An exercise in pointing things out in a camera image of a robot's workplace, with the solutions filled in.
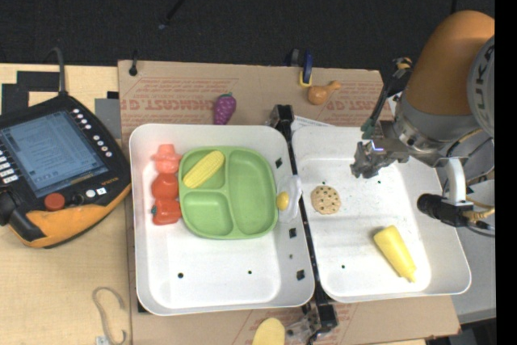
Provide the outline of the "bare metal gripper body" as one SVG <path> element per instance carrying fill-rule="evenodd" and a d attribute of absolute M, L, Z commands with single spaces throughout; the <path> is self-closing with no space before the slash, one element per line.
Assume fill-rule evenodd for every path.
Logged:
<path fill-rule="evenodd" d="M 440 142 L 421 133 L 407 120 L 378 121 L 371 138 L 373 150 L 386 151 L 391 163 L 406 163 L 415 158 L 433 167 L 440 160 Z"/>

